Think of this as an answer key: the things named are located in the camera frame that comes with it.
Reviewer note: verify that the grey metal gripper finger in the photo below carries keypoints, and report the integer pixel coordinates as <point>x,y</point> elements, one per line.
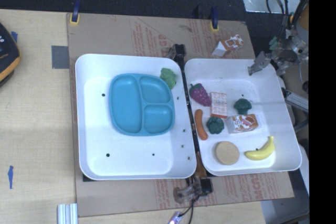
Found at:
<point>260,61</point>
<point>280,70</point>

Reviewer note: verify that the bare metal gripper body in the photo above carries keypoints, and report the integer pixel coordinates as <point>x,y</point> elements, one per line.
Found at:
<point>286,56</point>

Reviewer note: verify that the white plastic tray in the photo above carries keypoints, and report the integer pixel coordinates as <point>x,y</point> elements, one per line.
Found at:
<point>273,102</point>
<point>131,160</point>

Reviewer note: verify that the orange and white carton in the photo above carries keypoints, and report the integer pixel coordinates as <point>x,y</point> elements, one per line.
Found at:
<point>242,123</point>
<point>228,46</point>
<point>218,104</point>

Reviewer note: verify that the dark green broccoli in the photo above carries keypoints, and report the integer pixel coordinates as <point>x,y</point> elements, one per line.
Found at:
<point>242,105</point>
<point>215,125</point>

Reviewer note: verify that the purple grapes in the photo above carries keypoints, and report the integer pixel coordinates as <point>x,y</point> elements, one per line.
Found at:
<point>200,94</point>

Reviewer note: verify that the yellow banana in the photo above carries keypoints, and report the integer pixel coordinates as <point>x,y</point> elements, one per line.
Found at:
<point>261,153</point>

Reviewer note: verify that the orange sausage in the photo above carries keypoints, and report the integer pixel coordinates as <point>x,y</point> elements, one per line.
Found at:
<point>201,126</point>

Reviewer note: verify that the light green lettuce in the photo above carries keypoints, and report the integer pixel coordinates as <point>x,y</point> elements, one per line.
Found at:
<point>168,76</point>

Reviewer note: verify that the tan round biscuit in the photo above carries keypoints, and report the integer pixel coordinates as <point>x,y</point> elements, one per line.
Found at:
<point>226,152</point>

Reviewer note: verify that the thin black and white rod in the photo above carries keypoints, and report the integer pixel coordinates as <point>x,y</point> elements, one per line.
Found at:
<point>193,133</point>

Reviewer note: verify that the blue divided plate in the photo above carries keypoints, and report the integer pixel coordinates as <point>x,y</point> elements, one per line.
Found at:
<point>126,105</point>

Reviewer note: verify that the brown cardboard board red print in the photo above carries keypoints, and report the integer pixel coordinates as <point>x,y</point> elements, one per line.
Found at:
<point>110,34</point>

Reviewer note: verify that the black cylinder on white bracket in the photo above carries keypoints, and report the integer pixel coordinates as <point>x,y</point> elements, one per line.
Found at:
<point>306,86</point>

